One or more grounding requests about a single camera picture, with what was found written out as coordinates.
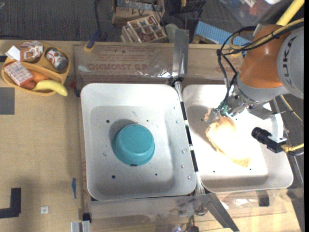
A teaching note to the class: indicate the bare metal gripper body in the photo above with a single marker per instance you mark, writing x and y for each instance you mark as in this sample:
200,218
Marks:
237,104

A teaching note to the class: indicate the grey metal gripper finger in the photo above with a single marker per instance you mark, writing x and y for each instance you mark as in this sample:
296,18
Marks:
213,115
233,113

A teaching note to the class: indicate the pale bread slice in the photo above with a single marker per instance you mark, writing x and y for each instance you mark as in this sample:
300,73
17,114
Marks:
227,139

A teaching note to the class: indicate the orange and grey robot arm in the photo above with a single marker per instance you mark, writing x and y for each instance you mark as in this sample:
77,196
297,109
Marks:
262,64

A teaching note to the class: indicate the thin black and white rod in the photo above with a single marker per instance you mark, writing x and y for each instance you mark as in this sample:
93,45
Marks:
194,161

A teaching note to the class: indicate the white plastic tray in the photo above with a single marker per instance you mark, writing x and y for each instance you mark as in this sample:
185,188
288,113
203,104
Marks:
241,178
135,98

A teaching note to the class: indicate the teal bowl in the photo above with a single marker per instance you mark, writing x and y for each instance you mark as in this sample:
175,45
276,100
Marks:
134,145

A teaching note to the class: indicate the yellow banana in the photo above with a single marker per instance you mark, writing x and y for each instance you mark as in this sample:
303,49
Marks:
51,86

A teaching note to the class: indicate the yellow divided plate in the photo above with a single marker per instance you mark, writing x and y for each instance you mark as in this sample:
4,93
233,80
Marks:
51,75

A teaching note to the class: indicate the red and white can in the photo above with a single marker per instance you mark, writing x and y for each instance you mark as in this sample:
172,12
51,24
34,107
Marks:
56,58

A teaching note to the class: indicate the orange carrot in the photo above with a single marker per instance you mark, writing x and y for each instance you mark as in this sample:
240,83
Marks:
38,76

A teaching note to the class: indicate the white and brown carton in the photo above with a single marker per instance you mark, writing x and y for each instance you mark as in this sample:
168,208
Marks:
27,52

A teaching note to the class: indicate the white and red packet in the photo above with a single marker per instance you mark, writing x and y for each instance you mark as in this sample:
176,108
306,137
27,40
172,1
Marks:
18,73

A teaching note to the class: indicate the black cylinder on white bracket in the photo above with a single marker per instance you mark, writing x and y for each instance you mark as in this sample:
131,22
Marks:
262,134

